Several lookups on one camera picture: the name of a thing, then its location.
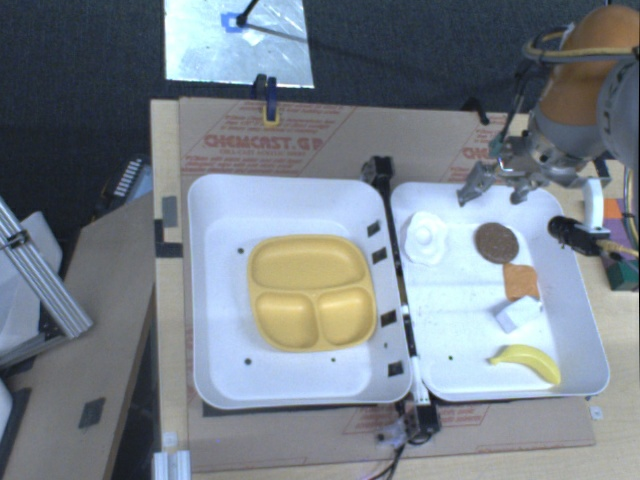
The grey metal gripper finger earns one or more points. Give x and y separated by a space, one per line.
525 190
475 183

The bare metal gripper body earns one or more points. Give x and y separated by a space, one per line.
525 160

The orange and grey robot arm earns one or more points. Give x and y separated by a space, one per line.
582 68

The brown round biscuit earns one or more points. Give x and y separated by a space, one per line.
496 243

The white fried egg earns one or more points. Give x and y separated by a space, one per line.
425 240

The orange bread slice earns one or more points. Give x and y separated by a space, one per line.
520 280

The thin black and white rod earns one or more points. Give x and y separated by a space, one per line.
400 278

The white cube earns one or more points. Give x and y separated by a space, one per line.
520 314

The green cube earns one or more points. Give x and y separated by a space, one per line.
625 275

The white plastic tray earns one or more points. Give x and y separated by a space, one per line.
225 318
450 318

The brown cardboard board red print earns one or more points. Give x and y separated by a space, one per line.
325 133

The yellow banana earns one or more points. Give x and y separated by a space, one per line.
535 359

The yellow divided plate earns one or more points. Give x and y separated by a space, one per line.
305 268

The black cylinder on white bracket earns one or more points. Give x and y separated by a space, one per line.
575 235

